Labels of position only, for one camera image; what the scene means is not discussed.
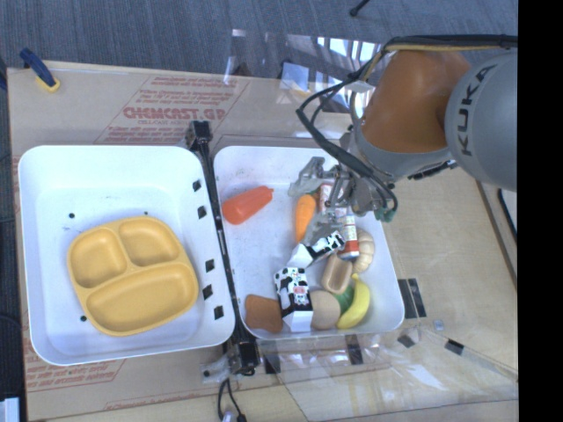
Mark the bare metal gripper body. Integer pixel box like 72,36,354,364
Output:
332,164,398,220

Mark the cow print carton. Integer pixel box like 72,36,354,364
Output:
288,230,347,270
273,266,314,333

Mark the orange carrot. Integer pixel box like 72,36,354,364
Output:
294,193,318,244

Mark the white bottle red label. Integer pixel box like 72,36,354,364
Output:
337,212,362,262
317,182,343,214

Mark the beige ridged bread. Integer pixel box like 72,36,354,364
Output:
351,227,377,275

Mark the tan hot dog bun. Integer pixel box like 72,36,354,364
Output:
319,252,354,295

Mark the white plastic tray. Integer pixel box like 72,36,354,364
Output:
212,144,406,341
17,144,237,367

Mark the green toy vegetable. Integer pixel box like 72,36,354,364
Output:
332,284,356,314

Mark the tan round bread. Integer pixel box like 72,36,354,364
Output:
309,289,342,331

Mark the yellow banana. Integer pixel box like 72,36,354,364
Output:
336,273,372,331

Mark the thin black rod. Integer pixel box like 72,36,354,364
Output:
195,141,254,351

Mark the brown biscuit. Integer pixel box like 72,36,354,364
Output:
244,294,284,335

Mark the yellow divided plate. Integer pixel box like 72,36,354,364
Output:
66,215,200,337

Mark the brown cardboard board red print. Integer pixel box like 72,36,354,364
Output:
6,62,397,421

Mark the black block with wires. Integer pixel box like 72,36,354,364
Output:
223,339,261,376
185,120,214,149

